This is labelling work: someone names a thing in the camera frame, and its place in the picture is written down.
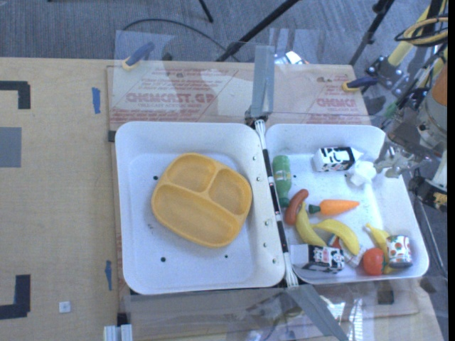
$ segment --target wooden table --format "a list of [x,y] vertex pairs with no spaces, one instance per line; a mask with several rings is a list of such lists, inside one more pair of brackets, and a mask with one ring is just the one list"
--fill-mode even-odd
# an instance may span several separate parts
[[[31,94],[31,108],[19,109],[18,92],[0,90],[0,129],[8,129],[0,144],[16,154],[20,148],[0,166],[0,340],[101,340],[104,326],[117,323],[114,144],[107,140],[113,64],[0,58],[0,80],[27,82]],[[15,297],[16,276],[30,276],[29,310]],[[395,331],[405,340],[442,339],[428,295],[413,284],[418,312],[365,320],[375,340]],[[70,312],[61,313],[68,301]]]

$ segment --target red tomato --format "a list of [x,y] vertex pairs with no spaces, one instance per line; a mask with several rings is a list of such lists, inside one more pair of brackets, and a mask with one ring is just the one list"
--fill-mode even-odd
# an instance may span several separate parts
[[363,255],[362,265],[366,274],[380,276],[385,265],[384,252],[378,247],[368,249]]

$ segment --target banana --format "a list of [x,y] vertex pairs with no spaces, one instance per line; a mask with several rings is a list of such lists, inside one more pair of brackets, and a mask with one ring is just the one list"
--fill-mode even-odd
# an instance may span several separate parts
[[335,234],[343,240],[343,243],[352,254],[357,255],[359,253],[360,244],[357,235],[348,225],[338,220],[326,219],[318,224],[313,224],[312,227]]
[[389,266],[389,251],[387,249],[387,241],[386,241],[386,239],[390,236],[390,234],[383,229],[378,229],[377,227],[372,226],[370,223],[367,223],[365,226],[370,230],[370,233],[373,236],[375,245],[384,252],[384,259],[385,259],[385,263],[387,265],[384,267],[383,273],[384,274],[392,273],[393,268],[390,268],[390,266]]
[[318,247],[326,247],[327,244],[320,238],[319,235],[311,227],[310,219],[308,218],[308,212],[305,210],[305,202],[301,204],[300,211],[296,216],[296,229],[302,240],[310,245],[316,245]]

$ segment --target green bottle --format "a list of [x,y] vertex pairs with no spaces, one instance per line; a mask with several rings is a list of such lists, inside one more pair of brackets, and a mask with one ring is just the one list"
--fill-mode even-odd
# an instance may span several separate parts
[[279,206],[281,208],[289,206],[289,198],[287,196],[291,189],[291,166],[287,156],[276,156],[272,162],[273,178],[275,180],[275,188],[278,193]]

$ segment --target robotic hand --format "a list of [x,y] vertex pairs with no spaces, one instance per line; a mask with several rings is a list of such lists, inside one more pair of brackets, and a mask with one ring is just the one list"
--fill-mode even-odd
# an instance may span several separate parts
[[417,109],[400,108],[374,163],[378,173],[388,168],[385,175],[398,178],[425,163],[439,161],[432,179],[413,177],[409,190],[441,211],[447,209],[447,70],[445,63]]

